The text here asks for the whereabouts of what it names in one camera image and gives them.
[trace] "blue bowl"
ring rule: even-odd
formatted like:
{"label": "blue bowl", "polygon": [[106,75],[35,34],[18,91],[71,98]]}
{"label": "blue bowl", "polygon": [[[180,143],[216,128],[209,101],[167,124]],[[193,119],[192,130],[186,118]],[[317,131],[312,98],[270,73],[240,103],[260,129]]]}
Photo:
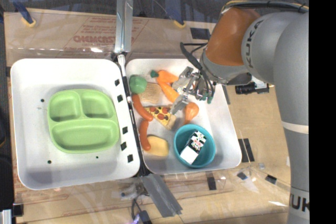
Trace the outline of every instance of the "blue bowl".
{"label": "blue bowl", "polygon": [[[184,149],[190,136],[196,130],[199,130],[202,134],[205,135],[206,142],[193,164],[189,164],[180,157],[180,153]],[[180,127],[175,133],[174,153],[177,159],[185,166],[190,168],[202,168],[209,165],[213,161],[216,154],[216,145],[213,137],[203,127],[196,124],[186,124]]]}

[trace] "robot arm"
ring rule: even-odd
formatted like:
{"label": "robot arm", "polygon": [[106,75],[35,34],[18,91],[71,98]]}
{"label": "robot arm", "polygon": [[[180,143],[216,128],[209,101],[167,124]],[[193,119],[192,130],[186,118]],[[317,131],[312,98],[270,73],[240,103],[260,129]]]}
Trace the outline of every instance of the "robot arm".
{"label": "robot arm", "polygon": [[[257,7],[287,11],[260,16],[251,9]],[[223,8],[196,66],[199,79],[235,85],[237,93],[254,92],[263,82],[275,86],[291,166],[288,224],[310,223],[308,28],[307,7],[231,2]]]}

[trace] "green vegetable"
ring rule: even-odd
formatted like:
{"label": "green vegetable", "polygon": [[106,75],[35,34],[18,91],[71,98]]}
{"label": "green vegetable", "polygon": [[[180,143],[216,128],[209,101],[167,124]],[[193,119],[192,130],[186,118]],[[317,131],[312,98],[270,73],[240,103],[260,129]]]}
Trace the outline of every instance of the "green vegetable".
{"label": "green vegetable", "polygon": [[146,90],[147,87],[147,81],[138,75],[132,75],[130,77],[130,91],[135,94],[142,93]]}

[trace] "toy pizza slice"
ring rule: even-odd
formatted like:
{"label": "toy pizza slice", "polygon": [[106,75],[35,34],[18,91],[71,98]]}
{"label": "toy pizza slice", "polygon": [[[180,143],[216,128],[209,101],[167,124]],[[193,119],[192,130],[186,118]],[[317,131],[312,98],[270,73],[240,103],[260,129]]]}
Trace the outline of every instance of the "toy pizza slice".
{"label": "toy pizza slice", "polygon": [[169,113],[170,106],[147,106],[145,109],[151,113],[167,130],[171,130],[176,121],[176,116]]}

